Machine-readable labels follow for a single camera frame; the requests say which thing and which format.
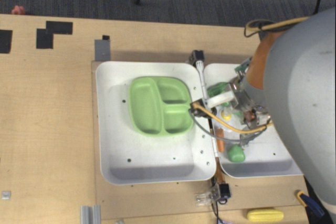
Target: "red object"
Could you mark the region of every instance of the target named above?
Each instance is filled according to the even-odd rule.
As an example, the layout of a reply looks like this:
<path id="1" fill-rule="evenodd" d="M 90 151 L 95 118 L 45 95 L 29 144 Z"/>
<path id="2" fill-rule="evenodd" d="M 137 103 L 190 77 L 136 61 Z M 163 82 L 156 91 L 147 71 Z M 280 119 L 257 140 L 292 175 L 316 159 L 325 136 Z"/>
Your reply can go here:
<path id="1" fill-rule="evenodd" d="M 25 15 L 26 14 L 26 10 L 22 6 L 15 6 L 12 9 L 12 14 L 15 14 L 15 15 Z"/>

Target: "black tape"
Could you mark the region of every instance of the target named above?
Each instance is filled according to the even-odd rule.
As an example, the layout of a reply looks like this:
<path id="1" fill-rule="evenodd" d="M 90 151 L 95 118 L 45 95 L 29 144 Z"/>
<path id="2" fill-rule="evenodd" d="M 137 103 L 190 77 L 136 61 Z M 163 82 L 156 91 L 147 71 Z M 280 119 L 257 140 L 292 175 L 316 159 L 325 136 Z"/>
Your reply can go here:
<path id="1" fill-rule="evenodd" d="M 53 49 L 54 35 L 46 29 L 36 31 L 36 49 Z"/>
<path id="2" fill-rule="evenodd" d="M 71 22 L 53 22 L 48 20 L 46 23 L 46 28 L 47 33 L 72 35 Z"/>
<path id="3" fill-rule="evenodd" d="M 12 30 L 0 30 L 0 54 L 8 54 L 12 46 Z"/>

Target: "green object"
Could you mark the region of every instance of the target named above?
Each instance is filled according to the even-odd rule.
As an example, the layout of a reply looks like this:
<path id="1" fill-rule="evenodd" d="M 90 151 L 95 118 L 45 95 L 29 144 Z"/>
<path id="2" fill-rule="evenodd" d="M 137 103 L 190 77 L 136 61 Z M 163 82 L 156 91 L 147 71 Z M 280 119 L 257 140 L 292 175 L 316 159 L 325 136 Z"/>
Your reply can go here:
<path id="1" fill-rule="evenodd" d="M 227 152 L 229 160 L 233 163 L 241 163 L 245 160 L 243 149 L 239 145 L 233 145 Z"/>
<path id="2" fill-rule="evenodd" d="M 182 134 L 191 129 L 188 87 L 170 77 L 140 77 L 129 89 L 129 108 L 133 126 L 142 134 Z"/>
<path id="3" fill-rule="evenodd" d="M 208 88 L 207 92 L 209 97 L 214 97 L 216 95 L 219 95 L 223 92 L 225 92 L 225 87 L 227 85 L 227 82 L 219 82 L 211 87 Z"/>

